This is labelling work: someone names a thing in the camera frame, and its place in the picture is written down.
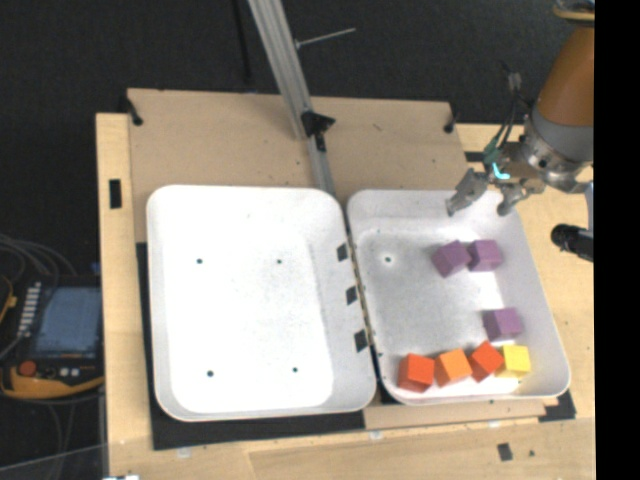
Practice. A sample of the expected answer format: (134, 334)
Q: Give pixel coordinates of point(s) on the red-orange cube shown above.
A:
(416, 372)
(486, 360)

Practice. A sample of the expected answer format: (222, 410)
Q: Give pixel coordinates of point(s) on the brown cardboard board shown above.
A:
(250, 138)

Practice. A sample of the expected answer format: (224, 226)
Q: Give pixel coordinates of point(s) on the purple cube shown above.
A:
(451, 258)
(502, 324)
(485, 255)

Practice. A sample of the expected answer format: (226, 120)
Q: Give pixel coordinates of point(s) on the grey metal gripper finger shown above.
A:
(467, 193)
(510, 199)

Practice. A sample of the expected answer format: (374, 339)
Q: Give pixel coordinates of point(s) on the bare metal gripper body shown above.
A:
(537, 164)

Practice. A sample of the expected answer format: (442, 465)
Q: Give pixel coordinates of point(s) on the orange cube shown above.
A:
(453, 367)

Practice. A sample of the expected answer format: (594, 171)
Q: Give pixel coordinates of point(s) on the black cylinder on white bracket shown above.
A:
(575, 238)

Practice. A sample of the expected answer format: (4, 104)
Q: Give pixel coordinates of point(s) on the yellow cube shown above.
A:
(515, 360)

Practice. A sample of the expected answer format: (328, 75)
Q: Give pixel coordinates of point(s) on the white plastic tray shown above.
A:
(420, 298)
(250, 303)

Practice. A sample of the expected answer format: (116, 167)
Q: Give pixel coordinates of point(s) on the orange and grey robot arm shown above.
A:
(567, 93)

